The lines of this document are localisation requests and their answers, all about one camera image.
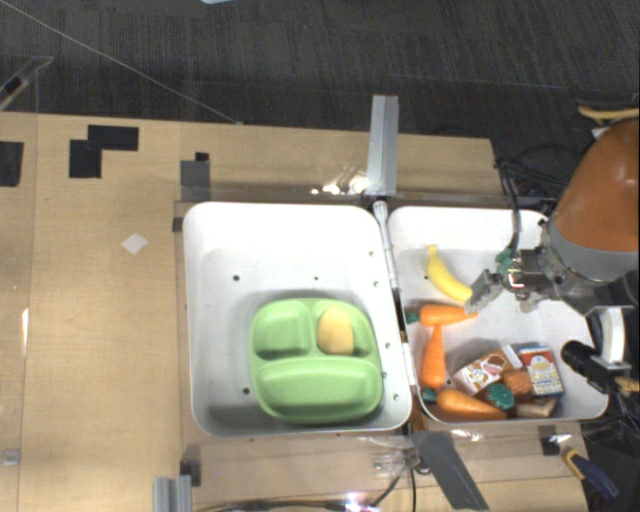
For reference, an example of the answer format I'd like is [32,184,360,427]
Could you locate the brown biscuit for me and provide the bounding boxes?
[503,369,534,403]

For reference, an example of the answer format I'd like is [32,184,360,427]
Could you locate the black cylinder on white bracket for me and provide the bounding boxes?
[559,305,633,395]

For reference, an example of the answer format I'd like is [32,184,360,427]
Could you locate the red and blue carton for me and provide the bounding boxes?
[516,343,566,398]

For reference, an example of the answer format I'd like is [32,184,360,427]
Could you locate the brown and white carton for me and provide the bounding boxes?
[451,344,524,397]

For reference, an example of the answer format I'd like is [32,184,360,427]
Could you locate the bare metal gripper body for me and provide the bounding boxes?
[501,246,569,301]

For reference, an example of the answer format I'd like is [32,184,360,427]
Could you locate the orange carrot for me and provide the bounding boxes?
[405,303,479,328]
[420,387,509,422]
[419,323,448,392]

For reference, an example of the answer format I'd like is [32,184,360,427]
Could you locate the yellow banana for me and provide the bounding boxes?
[426,244,474,304]

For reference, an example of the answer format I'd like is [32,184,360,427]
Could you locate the tan bread slice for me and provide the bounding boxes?
[514,397,558,420]

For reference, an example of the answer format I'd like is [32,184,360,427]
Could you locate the white plastic tray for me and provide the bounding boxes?
[181,200,414,439]
[387,205,611,426]

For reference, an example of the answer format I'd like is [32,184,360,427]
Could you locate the green divided plate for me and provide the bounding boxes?
[248,297,386,427]

